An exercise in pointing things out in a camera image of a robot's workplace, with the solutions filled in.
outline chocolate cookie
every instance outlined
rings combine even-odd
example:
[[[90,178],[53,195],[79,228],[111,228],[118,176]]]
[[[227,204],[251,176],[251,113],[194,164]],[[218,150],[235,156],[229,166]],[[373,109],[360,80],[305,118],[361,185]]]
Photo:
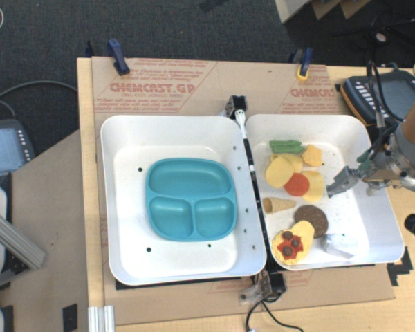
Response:
[[[302,205],[295,212],[294,218],[296,223],[305,220],[312,224],[315,229],[315,234],[313,235],[314,239],[326,234],[329,227],[329,222],[327,221],[325,213],[314,205]]]

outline cardboard sheet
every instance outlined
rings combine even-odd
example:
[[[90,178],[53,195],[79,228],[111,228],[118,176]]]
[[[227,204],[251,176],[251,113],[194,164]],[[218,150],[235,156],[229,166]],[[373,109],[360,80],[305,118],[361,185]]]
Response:
[[[249,277],[117,289],[108,262],[102,123],[118,114],[221,115],[232,95],[246,96],[248,118],[350,111],[325,66],[312,65],[308,80],[300,82],[294,64],[140,58],[127,59],[127,64],[130,74],[119,76],[111,58],[92,59],[105,304],[114,305],[117,325],[245,313],[249,306],[240,305],[239,292],[252,284]],[[385,265],[284,272],[284,278],[288,292],[274,309],[394,298]]]
[[[0,307],[13,306],[13,331],[63,331],[63,314],[71,310],[77,321],[70,323],[86,331],[79,131],[12,174],[12,224],[46,253],[40,269],[17,275],[0,290]]]

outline toy food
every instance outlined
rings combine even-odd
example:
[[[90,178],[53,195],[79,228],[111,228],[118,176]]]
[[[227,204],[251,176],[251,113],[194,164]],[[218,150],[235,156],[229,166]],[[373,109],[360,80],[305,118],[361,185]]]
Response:
[[[280,156],[274,159],[266,168],[265,177],[269,185],[275,188],[283,187],[294,173],[292,163]]]
[[[303,171],[307,179],[309,179],[309,189],[302,198],[309,203],[318,202],[324,193],[324,177],[317,171]]]
[[[281,199],[268,197],[263,199],[263,209],[266,214],[281,212],[282,210],[291,209],[297,205],[293,199]]]
[[[323,165],[323,151],[313,145],[308,145],[306,151],[302,154],[302,158],[305,164],[313,167]]]
[[[302,142],[298,140],[271,140],[269,145],[274,154],[300,154],[304,151]]]
[[[326,234],[329,227],[329,222],[327,221],[325,213],[314,205],[302,205],[299,207],[295,212],[294,219],[296,223],[301,221],[308,221],[311,223],[315,230],[313,235],[314,239],[318,239]]]
[[[294,173],[284,189],[291,196],[303,196],[309,191],[309,179],[303,174]]]
[[[279,261],[291,265],[301,261],[311,249],[315,229],[308,221],[300,221],[282,230],[272,240],[272,252]]]
[[[274,161],[278,156],[283,156],[287,160],[290,161],[290,163],[293,165],[294,172],[301,172],[303,168],[303,159],[301,156],[295,155],[295,154],[272,154],[270,155],[270,161]]]

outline plastic tray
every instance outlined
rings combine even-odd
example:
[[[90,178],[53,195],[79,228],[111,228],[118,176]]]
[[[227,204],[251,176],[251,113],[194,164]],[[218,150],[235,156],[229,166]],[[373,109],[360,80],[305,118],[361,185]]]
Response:
[[[113,116],[101,128],[109,265],[114,277],[139,286],[255,275],[266,247],[238,125],[221,116]],[[215,161],[229,172],[237,222],[222,239],[175,241],[147,215],[149,169],[169,158]]]
[[[333,266],[379,264],[399,260],[404,253],[404,243],[386,191],[367,196],[367,184],[359,182],[354,188],[331,199],[325,192],[317,203],[308,203],[293,197],[284,189],[267,184],[264,173],[272,154],[270,140],[300,140],[304,145],[315,145],[323,151],[324,165],[316,169],[324,176],[325,185],[345,166],[357,168],[356,158],[370,147],[363,124],[352,116],[308,115],[255,115],[246,123],[248,138],[255,163],[260,197],[276,196],[295,199],[297,206],[265,214],[269,241],[280,230],[291,228],[294,213],[301,205],[313,204],[322,209],[329,221],[328,234],[347,234],[358,242],[358,253],[350,259],[324,251],[320,239],[314,239],[311,251],[298,264],[286,265],[274,260],[288,270],[304,270]]]
[[[216,161],[167,158],[146,178],[149,221],[157,234],[175,241],[219,240],[237,222],[235,186]]]

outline clamp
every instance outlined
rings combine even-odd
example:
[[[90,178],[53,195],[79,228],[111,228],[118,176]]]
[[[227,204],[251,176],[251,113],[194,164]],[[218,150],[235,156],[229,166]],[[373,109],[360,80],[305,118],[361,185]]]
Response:
[[[312,48],[306,48],[303,52],[302,49],[297,49],[290,54],[289,63],[298,63],[300,65],[297,69],[297,79],[299,81],[306,81],[309,76],[309,66],[312,61]]]
[[[125,57],[123,56],[122,46],[117,39],[110,39],[107,44],[107,50],[110,57],[114,57],[116,62],[113,63],[117,70],[118,75],[126,75],[131,72],[126,64]]]

